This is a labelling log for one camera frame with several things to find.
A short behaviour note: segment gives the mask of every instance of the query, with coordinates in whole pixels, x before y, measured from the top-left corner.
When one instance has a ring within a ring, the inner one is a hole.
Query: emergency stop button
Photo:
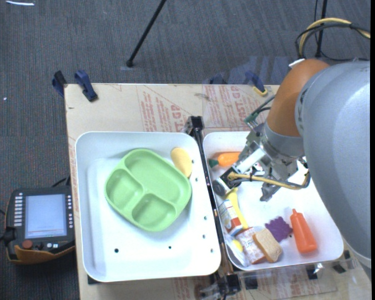
[[[22,247],[26,250],[30,250],[33,247],[33,242],[31,240],[24,240],[22,242]]]

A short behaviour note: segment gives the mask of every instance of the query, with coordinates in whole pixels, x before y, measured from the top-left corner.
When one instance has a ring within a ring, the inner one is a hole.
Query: bread slice
[[[252,235],[252,239],[264,253],[270,263],[275,263],[282,254],[282,247],[268,229],[263,229]]]

